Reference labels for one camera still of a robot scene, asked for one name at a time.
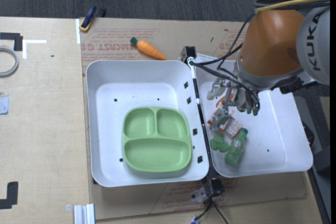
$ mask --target green divided plate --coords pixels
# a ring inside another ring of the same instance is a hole
[[[135,170],[165,173],[181,170],[191,159],[191,137],[185,116],[175,109],[142,106],[123,121],[122,150]]]

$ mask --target white tray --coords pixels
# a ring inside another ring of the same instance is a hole
[[[180,61],[100,60],[88,66],[86,78],[91,170],[98,184],[118,187],[194,181],[206,176],[209,162],[193,78],[186,64]],[[139,172],[123,160],[124,116],[132,108],[155,105],[177,109],[187,118],[192,158],[187,167],[180,171]]]
[[[234,61],[226,61],[224,68],[233,70]],[[218,63],[207,65],[216,70]],[[218,99],[207,100],[215,76],[196,68],[199,97],[204,121],[215,111]],[[248,130],[245,150],[239,165],[232,167],[224,161],[225,153],[211,149],[214,167],[225,177],[301,172],[311,168],[313,156],[303,129],[292,93],[282,94],[279,89],[259,93],[260,111],[257,116],[239,112],[233,117]],[[209,139],[215,135],[207,124]]]

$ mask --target toy carrot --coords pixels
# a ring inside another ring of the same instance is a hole
[[[132,37],[131,43],[136,44],[137,48],[142,51],[144,54],[155,57],[160,60],[166,60],[166,56],[163,55],[158,49],[156,49],[152,44],[146,40],[137,40],[135,37]]]

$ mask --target plastic bottle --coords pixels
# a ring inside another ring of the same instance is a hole
[[[225,163],[235,166],[239,163],[240,156],[244,150],[245,137],[248,131],[245,128],[240,128],[237,136],[232,139],[229,149],[224,157]]]

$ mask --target metal ring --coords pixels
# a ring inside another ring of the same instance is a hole
[[[19,58],[17,56],[17,54],[15,53],[15,51],[9,49],[9,48],[6,48],[6,47],[0,47],[0,51],[5,51],[9,54],[11,54],[14,59],[15,59],[15,63],[14,63],[14,66],[9,69],[8,71],[6,72],[0,72],[0,78],[1,77],[8,77],[10,76],[11,74],[13,74],[15,72],[15,70],[17,69],[18,65],[19,65]]]

